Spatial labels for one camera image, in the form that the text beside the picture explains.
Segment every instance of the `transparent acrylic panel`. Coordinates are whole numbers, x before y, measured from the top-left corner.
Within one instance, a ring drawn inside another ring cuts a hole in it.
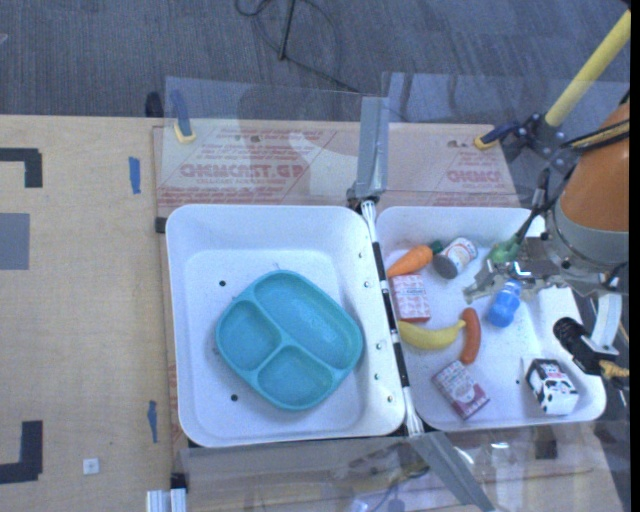
[[[363,98],[168,78],[159,216],[191,203],[345,205]]]
[[[383,205],[529,208],[545,169],[551,170],[549,190],[554,191],[576,163],[575,155],[559,146],[597,130],[629,91],[628,82],[535,76],[395,72],[382,82],[390,121]],[[559,126],[537,137],[544,144],[529,145],[513,132],[484,150],[474,144],[494,129],[511,126],[525,127],[527,137],[535,138],[532,116],[544,118],[570,85],[580,88],[579,98],[573,98],[577,101]],[[407,155],[397,142],[401,137],[413,138],[412,147],[419,149]]]
[[[624,422],[447,434],[471,479],[501,512],[631,510]],[[193,448],[180,461],[189,510],[376,512],[487,510],[462,503],[422,458],[418,438]]]

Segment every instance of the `toy banana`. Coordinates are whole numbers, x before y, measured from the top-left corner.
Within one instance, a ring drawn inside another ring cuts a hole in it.
[[[451,345],[458,337],[460,329],[466,326],[464,320],[443,329],[425,329],[410,322],[398,321],[400,337],[414,347],[425,350],[438,350]]]

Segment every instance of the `plywood surface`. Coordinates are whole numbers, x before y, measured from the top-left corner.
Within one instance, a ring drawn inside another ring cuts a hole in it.
[[[43,424],[43,472],[0,485],[1,510],[141,510],[169,487],[152,124],[0,117],[0,147],[37,148],[44,181],[25,188],[22,164],[0,162],[0,212],[30,219],[28,270],[0,271],[0,465],[19,461],[23,421]]]

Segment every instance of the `toy carrot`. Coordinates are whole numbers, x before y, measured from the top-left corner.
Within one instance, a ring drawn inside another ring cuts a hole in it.
[[[411,274],[428,265],[433,259],[433,251],[428,245],[416,245],[409,249],[387,270],[387,277]]]

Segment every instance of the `toy sausage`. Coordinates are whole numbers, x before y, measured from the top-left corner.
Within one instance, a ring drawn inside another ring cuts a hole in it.
[[[476,360],[478,351],[480,350],[480,338],[482,330],[480,328],[480,319],[478,313],[473,308],[465,308],[461,315],[462,320],[466,323],[466,333],[464,347],[460,353],[460,362],[462,364],[471,364]]]

